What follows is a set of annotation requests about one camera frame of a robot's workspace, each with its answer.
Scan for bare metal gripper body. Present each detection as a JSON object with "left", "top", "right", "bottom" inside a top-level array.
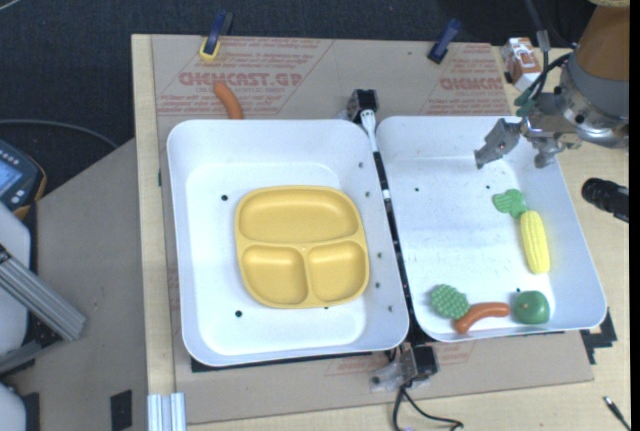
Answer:
[{"left": 518, "top": 89, "right": 630, "bottom": 150}]

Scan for orange and white carton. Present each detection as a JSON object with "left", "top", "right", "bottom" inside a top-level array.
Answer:
[{"left": 501, "top": 36, "right": 544, "bottom": 89}]

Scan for yellow corn with green husk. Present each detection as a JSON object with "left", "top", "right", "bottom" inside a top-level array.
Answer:
[{"left": 491, "top": 188, "right": 552, "bottom": 276}]

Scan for white plastic tray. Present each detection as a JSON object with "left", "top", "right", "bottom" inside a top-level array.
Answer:
[
  {"left": 165, "top": 118, "right": 411, "bottom": 367},
  {"left": 374, "top": 114, "right": 609, "bottom": 344}
]

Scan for thin black and white rod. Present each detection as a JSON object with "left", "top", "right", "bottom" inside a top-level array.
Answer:
[{"left": 359, "top": 110, "right": 417, "bottom": 346}]

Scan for green apple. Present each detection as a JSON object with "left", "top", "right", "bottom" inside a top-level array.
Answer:
[{"left": 509, "top": 289, "right": 551, "bottom": 326}]

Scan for green grapes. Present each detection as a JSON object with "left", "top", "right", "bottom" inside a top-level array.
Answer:
[{"left": 428, "top": 283, "right": 471, "bottom": 321}]

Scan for orange sausage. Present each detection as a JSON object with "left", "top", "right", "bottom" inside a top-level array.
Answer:
[
  {"left": 453, "top": 301, "right": 512, "bottom": 335},
  {"left": 212, "top": 82, "right": 245, "bottom": 121}
]

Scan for brown cardboard board red print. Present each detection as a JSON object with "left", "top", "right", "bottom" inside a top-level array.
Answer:
[{"left": 149, "top": 34, "right": 596, "bottom": 425}]

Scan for yellow divided plate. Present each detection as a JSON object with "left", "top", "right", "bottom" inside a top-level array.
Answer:
[{"left": 233, "top": 184, "right": 372, "bottom": 310}]

